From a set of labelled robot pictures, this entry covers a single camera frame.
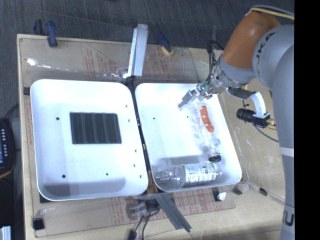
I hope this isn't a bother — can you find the black block with thin wires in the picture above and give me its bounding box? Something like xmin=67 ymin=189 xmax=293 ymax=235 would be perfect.
xmin=144 ymin=199 xmax=161 ymax=212

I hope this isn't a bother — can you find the orange sausage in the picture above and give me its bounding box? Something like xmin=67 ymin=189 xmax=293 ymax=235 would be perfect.
xmin=200 ymin=105 xmax=216 ymax=133

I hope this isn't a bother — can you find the white plastic tray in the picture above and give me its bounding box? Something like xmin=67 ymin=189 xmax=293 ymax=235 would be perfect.
xmin=29 ymin=78 xmax=149 ymax=202
xmin=134 ymin=82 xmax=243 ymax=193

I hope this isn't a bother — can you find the brown cardboard board red print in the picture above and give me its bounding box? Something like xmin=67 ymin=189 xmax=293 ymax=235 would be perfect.
xmin=19 ymin=38 xmax=237 ymax=238

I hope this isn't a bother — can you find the black ribbed rectangular mat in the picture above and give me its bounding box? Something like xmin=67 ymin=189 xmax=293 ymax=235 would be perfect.
xmin=69 ymin=112 xmax=123 ymax=145

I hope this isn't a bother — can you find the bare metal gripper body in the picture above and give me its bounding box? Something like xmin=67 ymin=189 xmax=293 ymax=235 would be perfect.
xmin=196 ymin=70 xmax=229 ymax=99

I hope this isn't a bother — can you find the black cylinder on white bracket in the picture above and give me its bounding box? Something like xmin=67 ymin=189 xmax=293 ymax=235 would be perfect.
xmin=236 ymin=90 xmax=272 ymax=129

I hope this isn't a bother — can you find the clear plastic bottle green label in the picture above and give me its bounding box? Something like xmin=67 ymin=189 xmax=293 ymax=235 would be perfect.
xmin=154 ymin=161 xmax=223 ymax=188

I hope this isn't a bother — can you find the clear plastic bottle black cap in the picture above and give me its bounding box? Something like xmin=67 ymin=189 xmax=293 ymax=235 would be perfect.
xmin=187 ymin=103 xmax=223 ymax=163

